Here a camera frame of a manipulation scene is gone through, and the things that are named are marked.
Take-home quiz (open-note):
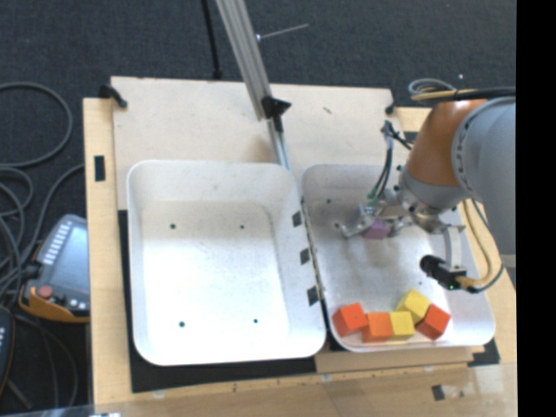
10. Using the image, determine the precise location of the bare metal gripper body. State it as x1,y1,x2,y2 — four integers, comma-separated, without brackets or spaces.
358,191,452,235

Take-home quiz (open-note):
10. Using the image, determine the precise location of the purple cube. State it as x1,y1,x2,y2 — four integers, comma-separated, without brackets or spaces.
363,219,393,240

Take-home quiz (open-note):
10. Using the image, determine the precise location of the white plastic tray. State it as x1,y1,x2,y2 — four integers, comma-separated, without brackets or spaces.
301,163,497,354
126,159,328,367

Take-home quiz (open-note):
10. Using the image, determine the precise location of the yellow cube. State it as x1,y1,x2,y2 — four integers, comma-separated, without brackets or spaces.
389,310,416,342
395,288,432,324

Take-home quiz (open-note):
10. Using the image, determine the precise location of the orange-red cube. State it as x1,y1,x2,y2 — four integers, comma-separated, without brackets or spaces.
332,302,370,338
415,303,453,341

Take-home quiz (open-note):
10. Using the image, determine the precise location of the orange cube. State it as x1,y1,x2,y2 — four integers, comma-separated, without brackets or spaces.
361,311,394,344

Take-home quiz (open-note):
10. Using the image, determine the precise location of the pale wood flat board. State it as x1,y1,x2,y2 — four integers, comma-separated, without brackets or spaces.
110,75,487,374

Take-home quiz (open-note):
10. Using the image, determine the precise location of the black cylinder on white bracket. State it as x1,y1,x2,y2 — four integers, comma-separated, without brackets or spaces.
419,225,468,291

